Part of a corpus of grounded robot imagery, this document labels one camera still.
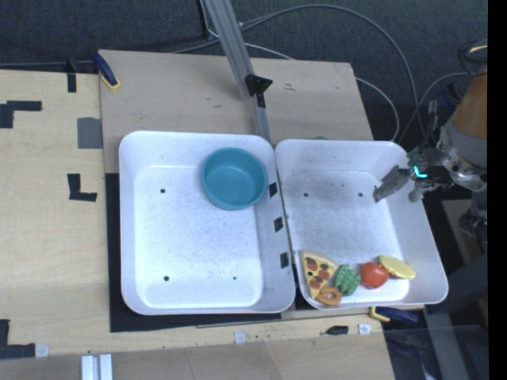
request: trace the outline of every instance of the green vegetable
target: green vegetable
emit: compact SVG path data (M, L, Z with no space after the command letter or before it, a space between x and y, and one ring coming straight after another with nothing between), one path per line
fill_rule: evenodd
M356 274L349 269L349 264L343 264L337 271L334 277L334 286L343 295L351 295L359 286L361 282L361 275Z

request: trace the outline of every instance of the toy food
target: toy food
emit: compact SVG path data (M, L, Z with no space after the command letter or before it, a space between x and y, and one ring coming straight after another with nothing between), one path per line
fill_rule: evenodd
M361 282L361 275L357 275L349 269L349 264L342 264L334 277L334 286L343 295L351 295L356 291Z
M300 251L304 275L307 280L310 297L315 299L327 280L336 272L338 263L330 257L309 250Z
M389 279L389 272L373 262L366 262L361 267L361 284L367 288L378 288Z
M335 307L340 304L341 301L341 293L338 291L336 287L332 286L324 286L317 294L315 299L325 306Z
M379 263L394 277L414 279L416 276L415 271L408 264L394 256L380 256Z

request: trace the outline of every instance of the teal bowl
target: teal bowl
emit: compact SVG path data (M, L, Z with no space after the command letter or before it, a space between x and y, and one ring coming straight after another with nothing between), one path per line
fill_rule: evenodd
M223 148L210 154L204 160L200 178L209 199L225 210L253 206L268 187L264 165L239 148Z

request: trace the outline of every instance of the lemon slice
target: lemon slice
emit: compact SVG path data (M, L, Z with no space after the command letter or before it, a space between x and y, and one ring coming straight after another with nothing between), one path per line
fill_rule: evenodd
M402 279L414 279L415 271L404 261L394 256L382 255L379 257L380 266L386 269L391 275Z

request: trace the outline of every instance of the wooden table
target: wooden table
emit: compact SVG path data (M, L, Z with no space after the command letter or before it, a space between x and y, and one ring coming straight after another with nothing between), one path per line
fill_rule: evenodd
M199 80L193 80L204 88L197 96L192 86L185 83L168 88L167 83L160 85L158 81L134 88L131 84L134 74L122 73L121 66L113 66L122 82L118 92L105 89L95 74L77 74L77 90L72 93L68 91L64 73L0 70L0 104L41 101L43 105L40 112L16 111L13 128L0 129L0 319L10 320L9 344L46 344L51 357L59 357L64 366L68 361L71 367L79 366L74 359L76 355L114 353L115 370L124 352L132 352L125 361L144 356L144 362L153 359L155 364L157 359L165 362L168 356L181 353L188 361L196 355L206 355L208 360L200 358L200 361L211 362L212 356L213 361L218 357L225 359L227 350L236 359L240 355L242 359L257 356L259 367L274 368L276 375L266 378L308 378L313 372L300 356L313 348L320 365L332 357L333 363L322 366L322 373L335 371L339 366L342 374L356 373L356 378L370 374L375 374L375 378L394 378L381 324L365 314L365 310L349 310L341 316L291 308L279 321L148 332L109 331L105 173L117 171L118 138L132 128L156 125L153 120L146 123L140 119L142 112L131 111L139 105L134 100L130 101L132 107L124 108L124 115L120 116L118 108L111 105L114 94L116 99L124 94L128 102L131 93L134 97L135 91L144 91L147 93L144 97L151 100L144 101L146 108L151 109L144 114L157 114L158 102L176 120L172 124L174 131L194 126L192 131L254 133L254 126L249 121L250 109L244 108L242 98L234 93L234 81L227 72L224 57L116 51L102 54L113 65L119 60L128 62L122 58L139 60L143 66L158 63L155 66L158 71L165 71L164 64L171 65L171 69L177 69L171 76L174 80L197 72ZM265 94L275 141L317 135L330 139L372 139L349 64L253 59L253 66L260 76L275 80ZM164 94L172 95L171 106L156 95L162 88ZM194 100L188 100L188 94ZM203 106L207 101L214 115L203 112L207 110ZM102 119L103 150L78 147L77 119L86 117ZM81 191L96 192L96 201L69 200L69 173L81 175ZM358 335L359 324L369 324L372 333ZM349 335L323 336L333 325L347 325ZM241 348L247 354L234 344L234 333L244 334L246 344ZM364 364L360 350L370 356L368 364ZM150 358L141 351L152 351ZM0 361L0 378L2 369L4 373L21 375L30 367L53 366L40 359ZM137 371L126 370L126 363L118 363L117 367L126 373L139 373L143 366L135 365ZM189 378L210 378L203 376L194 371ZM150 378L147 372L143 378Z

